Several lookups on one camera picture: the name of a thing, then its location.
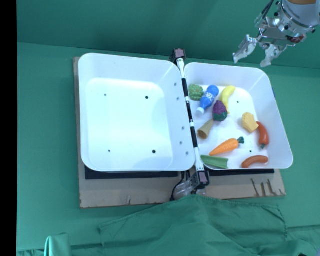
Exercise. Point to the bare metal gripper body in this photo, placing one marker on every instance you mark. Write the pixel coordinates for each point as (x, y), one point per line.
(273, 31)

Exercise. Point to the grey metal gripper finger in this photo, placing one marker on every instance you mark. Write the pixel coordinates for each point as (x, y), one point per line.
(271, 56)
(243, 51)

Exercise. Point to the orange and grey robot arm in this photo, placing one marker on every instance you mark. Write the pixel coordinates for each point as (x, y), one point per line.
(300, 12)

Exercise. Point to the white plastic tray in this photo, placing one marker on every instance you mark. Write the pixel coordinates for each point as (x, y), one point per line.
(272, 100)
(125, 120)

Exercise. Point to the yellow banana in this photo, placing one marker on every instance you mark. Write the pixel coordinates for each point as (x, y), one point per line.
(226, 96)

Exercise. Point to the blue toy bottle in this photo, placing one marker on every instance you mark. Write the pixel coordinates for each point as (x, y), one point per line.
(208, 98)

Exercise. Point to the green toy grapes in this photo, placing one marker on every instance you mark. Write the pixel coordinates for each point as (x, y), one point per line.
(195, 92)

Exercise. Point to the purple toy grapes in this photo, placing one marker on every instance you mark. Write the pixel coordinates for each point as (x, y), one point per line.
(220, 111)

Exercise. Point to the black and white thin rod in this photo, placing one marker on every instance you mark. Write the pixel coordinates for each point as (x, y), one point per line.
(186, 93)

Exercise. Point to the red chili pepper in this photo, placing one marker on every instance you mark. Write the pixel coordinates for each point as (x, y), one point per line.
(263, 135)

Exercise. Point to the tan ice cream cone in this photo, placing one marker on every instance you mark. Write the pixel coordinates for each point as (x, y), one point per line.
(205, 130)

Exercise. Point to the orange carrot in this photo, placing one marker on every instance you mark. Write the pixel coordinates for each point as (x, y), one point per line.
(225, 147)

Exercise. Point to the orange sausage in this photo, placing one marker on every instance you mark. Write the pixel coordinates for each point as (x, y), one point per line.
(255, 161)

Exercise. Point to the green celery stalk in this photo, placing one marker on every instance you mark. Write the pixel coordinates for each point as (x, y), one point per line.
(215, 161)

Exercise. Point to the brown cardboard board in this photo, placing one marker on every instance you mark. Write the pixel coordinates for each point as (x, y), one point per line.
(140, 190)

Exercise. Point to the green cloth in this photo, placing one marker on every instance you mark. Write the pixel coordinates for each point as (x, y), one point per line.
(190, 225)

